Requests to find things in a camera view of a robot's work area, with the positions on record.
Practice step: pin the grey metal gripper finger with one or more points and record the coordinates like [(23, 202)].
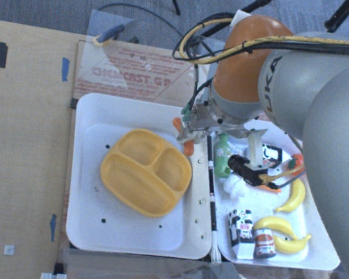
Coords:
[(184, 137), (198, 138)]

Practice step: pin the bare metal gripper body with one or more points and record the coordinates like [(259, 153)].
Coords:
[(215, 125)]

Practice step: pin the orange carrot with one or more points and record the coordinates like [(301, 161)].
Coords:
[(189, 149), (272, 189)]

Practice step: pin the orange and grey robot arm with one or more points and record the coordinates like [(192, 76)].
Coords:
[(326, 125)]

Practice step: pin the green bottle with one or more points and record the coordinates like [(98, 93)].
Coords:
[(222, 159)]

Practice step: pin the yellow divided plate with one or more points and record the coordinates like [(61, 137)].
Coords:
[(143, 176)]

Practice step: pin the thin black and white rod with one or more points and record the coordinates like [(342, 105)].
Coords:
[(212, 196)]

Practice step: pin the white crumpled lump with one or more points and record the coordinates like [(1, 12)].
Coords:
[(234, 186)]

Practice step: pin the black and white milk carton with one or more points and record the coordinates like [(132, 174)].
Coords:
[(241, 233), (273, 152)]

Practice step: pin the brown cardboard board red print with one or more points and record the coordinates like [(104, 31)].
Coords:
[(132, 74)]

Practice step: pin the red and green toy vegetable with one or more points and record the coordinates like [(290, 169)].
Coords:
[(298, 160)]

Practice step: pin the yellow banana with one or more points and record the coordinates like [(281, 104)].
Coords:
[(274, 223), (296, 196), (290, 245)]

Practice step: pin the white plastic tray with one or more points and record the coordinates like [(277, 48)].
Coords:
[(134, 233), (273, 264)]

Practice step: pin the red can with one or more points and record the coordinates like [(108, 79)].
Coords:
[(264, 245)]

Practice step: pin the small white square block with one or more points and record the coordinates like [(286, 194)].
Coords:
[(9, 250)]

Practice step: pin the black cylinder on white bracket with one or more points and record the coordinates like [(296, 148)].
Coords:
[(247, 172)]

